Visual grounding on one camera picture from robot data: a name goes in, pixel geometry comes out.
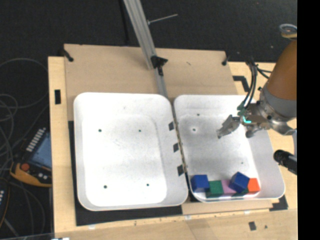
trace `purple block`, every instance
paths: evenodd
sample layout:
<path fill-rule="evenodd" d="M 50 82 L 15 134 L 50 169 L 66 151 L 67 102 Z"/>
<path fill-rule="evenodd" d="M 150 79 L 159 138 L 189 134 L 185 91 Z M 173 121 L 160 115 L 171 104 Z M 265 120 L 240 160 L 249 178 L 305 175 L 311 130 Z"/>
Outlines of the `purple block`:
<path fill-rule="evenodd" d="M 222 183 L 222 188 L 223 188 L 223 195 L 222 195 L 223 197 L 231 197 L 235 193 L 237 193 L 237 191 L 235 191 L 229 187 L 229 184 L 230 184 L 229 179 L 223 179 L 223 180 L 221 180 L 221 183 Z"/>
<path fill-rule="evenodd" d="M 206 192 L 210 188 L 207 175 L 194 175 L 191 179 L 192 191 L 195 193 Z"/>
<path fill-rule="evenodd" d="M 249 177 L 238 171 L 232 176 L 229 188 L 241 193 L 247 188 L 249 180 Z"/>

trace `block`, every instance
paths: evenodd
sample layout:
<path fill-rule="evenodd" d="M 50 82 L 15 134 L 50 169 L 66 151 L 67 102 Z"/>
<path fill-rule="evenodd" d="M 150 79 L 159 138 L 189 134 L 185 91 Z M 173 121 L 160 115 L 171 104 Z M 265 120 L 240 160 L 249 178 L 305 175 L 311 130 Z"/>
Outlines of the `block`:
<path fill-rule="evenodd" d="M 237 191 L 233 190 L 229 187 L 230 180 L 229 179 L 222 179 L 221 180 L 222 188 L 223 188 L 223 197 L 232 197 Z"/>
<path fill-rule="evenodd" d="M 260 191 L 260 185 L 257 178 L 250 178 L 248 183 L 248 193 L 255 194 Z"/>
<path fill-rule="evenodd" d="M 194 175 L 191 179 L 192 191 L 195 193 L 206 192 L 210 188 L 207 175 Z"/>
<path fill-rule="evenodd" d="M 229 188 L 241 193 L 248 187 L 249 180 L 249 177 L 238 171 L 232 176 Z"/>
<path fill-rule="evenodd" d="M 248 188 L 246 187 L 241 193 L 236 192 L 234 195 L 232 195 L 233 198 L 236 197 L 243 197 L 249 193 Z"/>
<path fill-rule="evenodd" d="M 210 188 L 205 192 L 207 198 L 218 198 L 224 194 L 221 180 L 209 181 Z"/>

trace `wooden table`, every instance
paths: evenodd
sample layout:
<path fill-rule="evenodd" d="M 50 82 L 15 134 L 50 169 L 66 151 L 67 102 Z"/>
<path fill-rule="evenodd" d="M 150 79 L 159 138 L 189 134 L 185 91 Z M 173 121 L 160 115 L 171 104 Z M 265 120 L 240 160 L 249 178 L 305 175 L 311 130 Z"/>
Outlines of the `wooden table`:
<path fill-rule="evenodd" d="M 66 44 L 74 58 L 49 57 L 50 131 L 52 141 L 53 218 L 56 237 L 72 239 L 295 239 L 298 238 L 297 176 L 281 167 L 288 209 L 270 211 L 278 199 L 194 203 L 182 205 L 183 215 L 162 218 L 123 220 L 77 226 L 68 121 L 72 120 L 72 101 L 78 93 L 133 92 L 157 93 L 154 73 L 148 70 L 139 47 L 115 47 Z M 157 49 L 157 55 L 168 59 L 164 79 L 170 101 L 181 94 L 244 94 L 242 84 L 233 76 L 250 79 L 244 62 L 221 62 L 223 51 Z M 272 70 L 274 63 L 259 63 Z M 90 68 L 90 74 L 81 76 Z M 113 77 L 102 78 L 104 73 Z M 257 86 L 266 79 L 259 76 Z M 55 93 L 60 91 L 61 103 Z M 296 120 L 290 126 L 296 127 Z M 274 150 L 294 152 L 291 136 L 269 131 Z M 256 230 L 251 230 L 254 222 Z"/>

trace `blue block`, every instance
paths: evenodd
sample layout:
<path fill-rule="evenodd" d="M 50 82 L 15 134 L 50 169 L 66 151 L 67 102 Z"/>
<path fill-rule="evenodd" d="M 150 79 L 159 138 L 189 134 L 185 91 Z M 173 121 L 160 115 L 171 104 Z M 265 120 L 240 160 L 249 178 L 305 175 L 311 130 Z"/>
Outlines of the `blue block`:
<path fill-rule="evenodd" d="M 206 192 L 210 188 L 207 175 L 194 175 L 191 179 L 192 191 L 195 193 Z"/>
<path fill-rule="evenodd" d="M 229 188 L 237 191 L 238 193 L 243 192 L 249 183 L 250 178 L 241 172 L 234 174 L 230 180 Z"/>

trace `green block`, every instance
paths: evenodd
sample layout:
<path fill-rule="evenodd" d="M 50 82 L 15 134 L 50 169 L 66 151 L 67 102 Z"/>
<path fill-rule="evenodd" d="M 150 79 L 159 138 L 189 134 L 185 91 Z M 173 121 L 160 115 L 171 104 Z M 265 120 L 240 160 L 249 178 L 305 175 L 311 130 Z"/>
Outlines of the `green block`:
<path fill-rule="evenodd" d="M 242 191 L 241 193 L 235 193 L 233 195 L 233 197 L 243 197 L 244 195 L 248 194 L 249 193 L 249 190 L 248 188 L 246 188 L 244 191 Z"/>
<path fill-rule="evenodd" d="M 209 181 L 210 188 L 205 192 L 207 198 L 218 198 L 224 194 L 221 180 Z"/>

